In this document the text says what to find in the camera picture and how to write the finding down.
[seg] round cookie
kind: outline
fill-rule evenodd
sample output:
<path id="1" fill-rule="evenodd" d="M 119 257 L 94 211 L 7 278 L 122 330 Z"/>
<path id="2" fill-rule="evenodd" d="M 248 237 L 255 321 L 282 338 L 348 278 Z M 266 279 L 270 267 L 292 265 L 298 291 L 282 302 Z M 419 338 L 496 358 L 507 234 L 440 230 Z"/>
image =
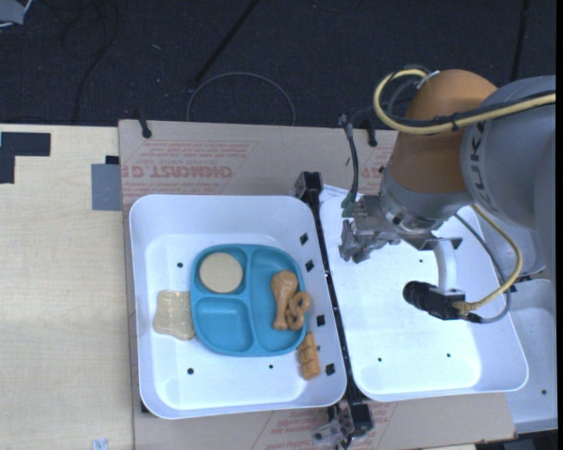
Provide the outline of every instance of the round cookie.
<path id="1" fill-rule="evenodd" d="M 244 276 L 240 262 L 224 252 L 208 255 L 200 264 L 198 272 L 205 287 L 214 293 L 233 292 Z"/>

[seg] blue plate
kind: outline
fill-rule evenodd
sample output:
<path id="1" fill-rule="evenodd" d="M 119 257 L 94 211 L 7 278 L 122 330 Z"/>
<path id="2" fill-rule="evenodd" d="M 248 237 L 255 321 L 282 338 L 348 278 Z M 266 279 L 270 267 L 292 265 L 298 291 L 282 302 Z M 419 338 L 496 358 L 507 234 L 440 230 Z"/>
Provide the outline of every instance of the blue plate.
<path id="1" fill-rule="evenodd" d="M 239 286 L 225 294 L 210 291 L 199 275 L 203 260 L 217 252 L 236 258 L 244 271 Z M 305 290 L 297 263 L 278 248 L 218 245 L 203 250 L 194 261 L 190 281 L 196 336 L 213 352 L 228 355 L 269 356 L 294 350 L 305 336 L 306 318 L 300 330 L 272 327 L 277 306 L 270 282 L 281 270 L 294 272 L 298 278 L 297 292 Z"/>

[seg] toy chicken drumstick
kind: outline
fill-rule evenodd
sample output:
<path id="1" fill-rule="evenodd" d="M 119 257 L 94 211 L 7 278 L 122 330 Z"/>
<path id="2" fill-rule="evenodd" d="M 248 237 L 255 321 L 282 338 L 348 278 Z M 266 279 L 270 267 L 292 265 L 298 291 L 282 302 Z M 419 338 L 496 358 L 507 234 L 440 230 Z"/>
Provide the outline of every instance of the toy chicken drumstick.
<path id="1" fill-rule="evenodd" d="M 273 328 L 285 330 L 288 323 L 285 319 L 285 310 L 288 308 L 290 299 L 294 296 L 298 288 L 298 278 L 296 274 L 289 270 L 281 270 L 271 279 L 271 291 L 275 297 L 277 312 L 273 321 Z"/>

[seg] yellow cable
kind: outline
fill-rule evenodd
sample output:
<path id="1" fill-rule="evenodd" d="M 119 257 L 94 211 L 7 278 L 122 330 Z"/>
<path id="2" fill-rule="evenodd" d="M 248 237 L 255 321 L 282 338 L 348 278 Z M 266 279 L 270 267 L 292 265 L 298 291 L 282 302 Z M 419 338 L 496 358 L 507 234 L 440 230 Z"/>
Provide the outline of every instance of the yellow cable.
<path id="1" fill-rule="evenodd" d="M 391 81 L 400 78 L 400 77 L 407 77 L 407 76 L 416 76 L 424 78 L 427 74 L 418 68 L 409 68 L 404 70 L 399 70 L 396 73 L 392 73 L 387 75 L 382 82 L 380 82 L 376 87 L 375 91 L 373 92 L 373 109 L 375 113 L 379 117 L 379 119 L 388 125 L 390 128 L 394 128 L 395 130 L 399 130 L 405 133 L 412 133 L 416 135 L 428 135 L 431 133 L 439 133 L 443 131 L 453 131 L 455 126 L 457 128 L 467 127 L 472 124 L 477 124 L 477 122 L 482 122 L 484 120 L 490 120 L 493 118 L 498 118 L 505 115 L 510 115 L 512 113 L 521 112 L 523 110 L 530 110 L 534 107 L 539 107 L 540 105 L 546 105 L 550 103 L 555 103 L 556 101 L 556 93 L 531 98 L 530 100 L 514 103 L 507 107 L 491 110 L 488 112 L 483 112 L 478 115 L 464 117 L 460 119 L 455 119 L 454 122 L 447 122 L 444 124 L 437 124 L 431 125 L 429 127 L 410 127 L 408 125 L 403 125 L 395 120 L 393 120 L 389 115 L 387 115 L 382 106 L 379 103 L 379 98 L 382 95 L 382 91 L 384 87 Z"/>
<path id="2" fill-rule="evenodd" d="M 452 305 L 455 308 L 457 308 L 459 310 L 459 313 L 461 313 L 462 315 L 466 315 L 470 311 L 476 310 L 476 309 L 482 307 L 483 305 L 486 305 L 488 302 L 495 299 L 498 295 L 500 295 L 504 291 L 507 291 L 510 288 L 510 286 L 515 282 L 517 277 L 519 277 L 519 274 L 521 273 L 522 268 L 524 266 L 524 258 L 522 256 L 521 250 L 519 249 L 519 247 L 517 247 L 517 244 L 515 244 L 515 242 L 498 225 L 496 225 L 495 222 L 493 220 L 491 220 L 490 217 L 488 217 L 488 215 L 479 206 L 477 206 L 476 204 L 473 204 L 472 207 L 484 220 L 486 220 L 488 222 L 488 224 L 492 228 L 494 228 L 498 233 L 500 233 L 500 235 L 505 240 L 507 240 L 507 242 L 509 242 L 509 245 L 511 245 L 513 247 L 513 250 L 515 251 L 515 258 L 517 260 L 516 260 L 516 264 L 515 264 L 515 269 L 513 270 L 513 273 L 510 275 L 510 277 L 507 278 L 503 282 L 503 284 L 500 285 L 492 293 L 489 293 L 488 295 L 483 297 L 481 300 L 479 300 L 478 302 L 474 302 L 474 303 L 453 302 Z"/>

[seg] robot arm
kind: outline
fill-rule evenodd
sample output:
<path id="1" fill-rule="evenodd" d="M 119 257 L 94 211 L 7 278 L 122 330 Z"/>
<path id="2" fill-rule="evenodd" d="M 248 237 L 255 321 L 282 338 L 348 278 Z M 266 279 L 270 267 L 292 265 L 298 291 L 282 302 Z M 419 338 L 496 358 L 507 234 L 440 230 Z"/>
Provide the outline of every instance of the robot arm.
<path id="1" fill-rule="evenodd" d="M 399 118 L 386 114 L 379 100 L 384 87 L 402 76 L 418 76 L 421 83 Z M 343 222 L 342 257 L 359 263 L 401 240 L 418 250 L 434 249 L 441 239 L 433 231 L 473 205 L 483 217 L 487 212 L 535 231 L 555 285 L 554 103 L 555 76 L 497 89 L 464 70 L 388 75 L 374 92 L 373 106 L 399 135 L 379 194 L 355 202 L 353 220 Z M 462 314 L 470 309 L 464 302 L 455 307 Z"/>

